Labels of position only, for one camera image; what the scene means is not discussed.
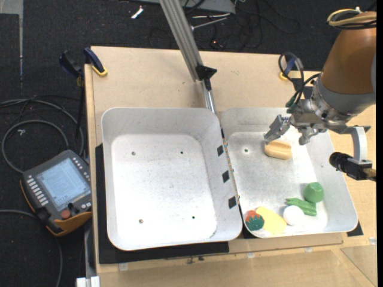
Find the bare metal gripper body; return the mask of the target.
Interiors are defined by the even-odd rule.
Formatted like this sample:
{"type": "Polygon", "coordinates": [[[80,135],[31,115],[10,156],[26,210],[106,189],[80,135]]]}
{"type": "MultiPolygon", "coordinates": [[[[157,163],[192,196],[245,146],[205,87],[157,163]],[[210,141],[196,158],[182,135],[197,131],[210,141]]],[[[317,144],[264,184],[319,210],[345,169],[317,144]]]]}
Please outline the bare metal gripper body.
{"type": "Polygon", "coordinates": [[[301,99],[288,108],[290,124],[299,131],[331,130],[342,133],[347,128],[347,122],[352,114],[346,114],[332,108],[324,100],[301,99]]]}

